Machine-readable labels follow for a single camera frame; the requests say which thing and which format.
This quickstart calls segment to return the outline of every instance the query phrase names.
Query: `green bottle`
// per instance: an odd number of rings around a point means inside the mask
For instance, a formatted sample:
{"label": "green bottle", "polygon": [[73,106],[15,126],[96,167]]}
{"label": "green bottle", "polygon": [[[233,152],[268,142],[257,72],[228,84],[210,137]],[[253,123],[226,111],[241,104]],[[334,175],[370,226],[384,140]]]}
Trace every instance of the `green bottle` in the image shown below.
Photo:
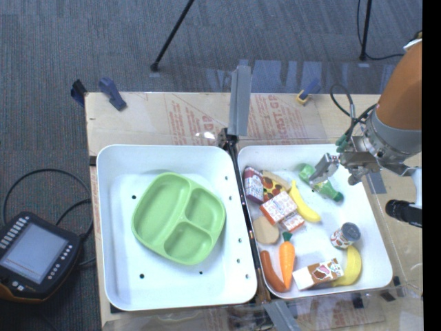
{"label": "green bottle", "polygon": [[[316,171],[316,169],[309,164],[305,164],[303,169],[299,173],[299,177],[309,185],[309,177]],[[314,184],[314,190],[333,199],[335,202],[343,200],[343,194],[332,187],[329,180],[322,181],[321,183]]]}

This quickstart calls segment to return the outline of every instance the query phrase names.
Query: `green plate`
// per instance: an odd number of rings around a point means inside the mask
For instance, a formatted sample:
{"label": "green plate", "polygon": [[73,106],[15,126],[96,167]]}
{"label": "green plate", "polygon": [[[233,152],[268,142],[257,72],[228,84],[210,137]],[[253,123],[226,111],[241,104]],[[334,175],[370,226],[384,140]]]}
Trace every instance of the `green plate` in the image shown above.
{"label": "green plate", "polygon": [[225,223],[225,206],[209,190],[183,175],[158,175],[132,216],[132,231],[147,248],[185,265],[203,261]]}

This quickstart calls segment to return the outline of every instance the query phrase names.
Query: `yellow banana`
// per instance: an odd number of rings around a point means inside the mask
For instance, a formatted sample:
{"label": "yellow banana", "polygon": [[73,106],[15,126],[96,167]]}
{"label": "yellow banana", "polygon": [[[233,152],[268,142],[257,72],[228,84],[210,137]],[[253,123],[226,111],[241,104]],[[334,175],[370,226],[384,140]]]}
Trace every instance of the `yellow banana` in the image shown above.
{"label": "yellow banana", "polygon": [[291,190],[289,191],[290,197],[294,200],[294,202],[297,205],[297,212],[300,216],[302,216],[306,221],[309,222],[319,222],[319,220],[322,219],[322,217],[314,211],[312,208],[310,208],[302,199],[297,185],[296,181],[291,181]]}
{"label": "yellow banana", "polygon": [[361,267],[362,263],[359,251],[353,245],[348,246],[345,274],[335,281],[332,281],[332,286],[336,287],[337,285],[351,285],[355,283],[360,276]]}

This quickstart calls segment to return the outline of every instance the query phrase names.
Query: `can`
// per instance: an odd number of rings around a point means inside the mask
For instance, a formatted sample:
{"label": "can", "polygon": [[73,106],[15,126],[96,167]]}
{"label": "can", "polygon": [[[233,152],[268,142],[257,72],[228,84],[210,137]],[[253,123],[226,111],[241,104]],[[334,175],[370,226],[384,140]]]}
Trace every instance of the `can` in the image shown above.
{"label": "can", "polygon": [[331,235],[331,243],[338,249],[347,249],[361,237],[357,225],[346,222]]}

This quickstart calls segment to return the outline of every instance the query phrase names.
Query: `table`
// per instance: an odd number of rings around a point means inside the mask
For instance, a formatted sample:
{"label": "table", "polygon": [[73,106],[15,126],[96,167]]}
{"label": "table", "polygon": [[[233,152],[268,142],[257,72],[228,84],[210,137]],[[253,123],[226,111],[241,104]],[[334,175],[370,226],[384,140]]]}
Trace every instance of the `table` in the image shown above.
{"label": "table", "polygon": [[[85,94],[85,117],[90,153],[90,177],[99,278],[101,323],[104,330],[253,330],[262,319],[261,305],[227,305],[200,310],[112,312],[103,285],[103,257],[99,229],[99,197],[95,161],[111,144],[215,145],[216,135],[228,126],[227,93],[121,92],[127,108],[118,111],[106,94]],[[305,105],[295,94],[252,94],[248,136],[239,144],[334,143],[349,125],[349,118],[328,94],[312,94]],[[345,95],[336,94],[341,104]],[[357,114],[376,103],[378,94],[352,95]],[[421,166],[422,154],[407,161]],[[363,178],[395,279],[385,290],[366,291],[357,308],[353,296],[286,301],[301,330],[328,330],[342,326],[359,330],[423,329],[422,229],[389,217],[384,207],[390,199],[414,201],[416,190],[409,177],[382,171],[384,193],[373,192],[372,178]]]}

